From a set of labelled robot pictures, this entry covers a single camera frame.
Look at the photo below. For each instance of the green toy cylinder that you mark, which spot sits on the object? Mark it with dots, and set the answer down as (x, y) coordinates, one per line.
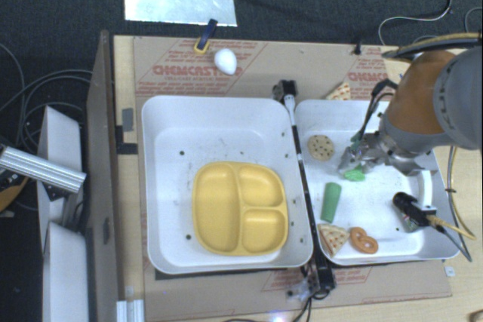
(331, 201)

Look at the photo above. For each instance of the orange toy pretzel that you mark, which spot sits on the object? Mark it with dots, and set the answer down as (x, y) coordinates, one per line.
(363, 240)

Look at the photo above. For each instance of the yellow divided plate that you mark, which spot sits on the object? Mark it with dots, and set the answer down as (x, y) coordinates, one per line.
(226, 207)

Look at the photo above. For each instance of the tan chocolate chip biscuit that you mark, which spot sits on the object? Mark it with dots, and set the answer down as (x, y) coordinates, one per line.
(320, 148)

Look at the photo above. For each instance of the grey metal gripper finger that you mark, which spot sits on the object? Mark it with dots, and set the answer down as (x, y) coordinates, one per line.
(348, 160)
(367, 169)

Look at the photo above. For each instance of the white egg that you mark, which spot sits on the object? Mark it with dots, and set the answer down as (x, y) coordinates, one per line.
(225, 61)

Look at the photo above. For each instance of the thin black and white rod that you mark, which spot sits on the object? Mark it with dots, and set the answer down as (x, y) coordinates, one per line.
(302, 162)

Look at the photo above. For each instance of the white plastic tray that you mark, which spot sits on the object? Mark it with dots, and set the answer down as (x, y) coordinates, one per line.
(377, 200)
(177, 177)

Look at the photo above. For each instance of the brown cardboard board red print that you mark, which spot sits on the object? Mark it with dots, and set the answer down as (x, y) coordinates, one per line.
(302, 64)

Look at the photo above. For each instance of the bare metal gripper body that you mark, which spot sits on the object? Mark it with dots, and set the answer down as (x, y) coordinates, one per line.
(381, 152)

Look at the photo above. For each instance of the green toy broccoli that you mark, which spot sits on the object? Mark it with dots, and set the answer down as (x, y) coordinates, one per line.
(354, 175)

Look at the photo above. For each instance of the black cylinder on white bracket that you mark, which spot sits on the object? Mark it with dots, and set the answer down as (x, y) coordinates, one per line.
(408, 205)

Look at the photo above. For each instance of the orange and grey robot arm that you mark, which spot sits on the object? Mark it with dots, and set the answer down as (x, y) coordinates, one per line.
(422, 102)

